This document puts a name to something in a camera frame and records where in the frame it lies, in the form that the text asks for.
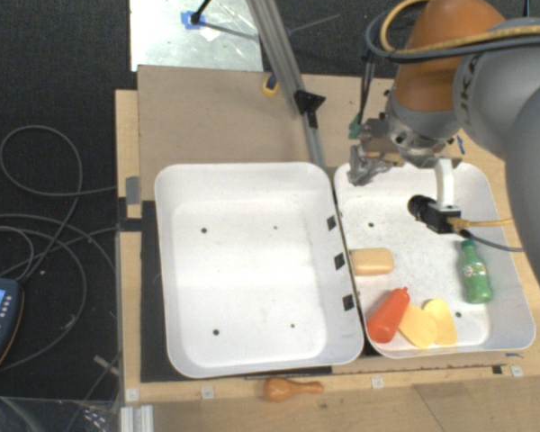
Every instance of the plastic bottle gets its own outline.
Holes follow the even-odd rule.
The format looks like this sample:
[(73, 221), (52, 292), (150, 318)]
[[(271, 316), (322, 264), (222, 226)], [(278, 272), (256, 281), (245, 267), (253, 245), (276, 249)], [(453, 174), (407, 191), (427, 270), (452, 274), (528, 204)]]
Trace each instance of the plastic bottle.
[(466, 286), (466, 297), (470, 304), (483, 304), (492, 299), (492, 289), (486, 265), (476, 254), (473, 240), (462, 242), (462, 275)]
[(398, 330), (409, 303), (408, 288), (397, 288), (391, 292), (366, 322), (370, 339), (380, 343), (390, 342)]

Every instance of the green bottle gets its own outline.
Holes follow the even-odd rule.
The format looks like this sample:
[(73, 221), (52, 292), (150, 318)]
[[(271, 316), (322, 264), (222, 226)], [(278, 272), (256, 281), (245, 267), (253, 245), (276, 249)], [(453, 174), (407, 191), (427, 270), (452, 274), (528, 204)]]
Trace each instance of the green bottle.
[(492, 290), (484, 261), (476, 254), (473, 240), (462, 242), (462, 275), (470, 304), (483, 304), (492, 299)]

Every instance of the blue tape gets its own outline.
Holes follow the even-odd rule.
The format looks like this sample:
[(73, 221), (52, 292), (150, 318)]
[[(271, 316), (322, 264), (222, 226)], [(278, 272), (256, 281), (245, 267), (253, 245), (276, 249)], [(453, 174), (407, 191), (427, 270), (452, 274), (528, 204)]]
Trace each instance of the blue tape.
[(197, 24), (192, 24), (192, 21), (190, 21), (190, 18), (194, 14), (194, 11), (184, 11), (180, 13), (180, 19), (182, 21), (182, 24), (186, 29), (190, 30), (196, 30), (200, 29), (200, 26), (206, 24), (206, 18), (203, 14), (200, 15), (200, 21)]

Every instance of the orange plastic toy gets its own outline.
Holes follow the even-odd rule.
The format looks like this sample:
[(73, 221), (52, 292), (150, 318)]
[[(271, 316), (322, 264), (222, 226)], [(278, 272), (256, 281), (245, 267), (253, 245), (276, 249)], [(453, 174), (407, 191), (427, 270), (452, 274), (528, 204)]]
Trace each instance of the orange plastic toy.
[(319, 382), (296, 382), (284, 378), (270, 378), (264, 383), (264, 396), (270, 401), (283, 401), (297, 393), (323, 393)]
[(368, 336), (379, 343), (390, 342), (410, 303), (408, 288), (397, 288), (382, 303), (380, 308), (366, 322)]

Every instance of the black clip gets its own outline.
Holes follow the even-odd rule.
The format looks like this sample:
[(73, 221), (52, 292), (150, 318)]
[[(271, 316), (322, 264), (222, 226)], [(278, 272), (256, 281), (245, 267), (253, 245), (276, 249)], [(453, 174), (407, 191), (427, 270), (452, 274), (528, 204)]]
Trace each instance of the black clip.
[(308, 93), (304, 90), (298, 90), (296, 93), (294, 93), (294, 101), (296, 101), (298, 111), (302, 115), (305, 113), (308, 114), (308, 122), (310, 123), (310, 127), (317, 129), (318, 120), (316, 119), (316, 111), (322, 105), (322, 103), (326, 101), (326, 98), (314, 93)]

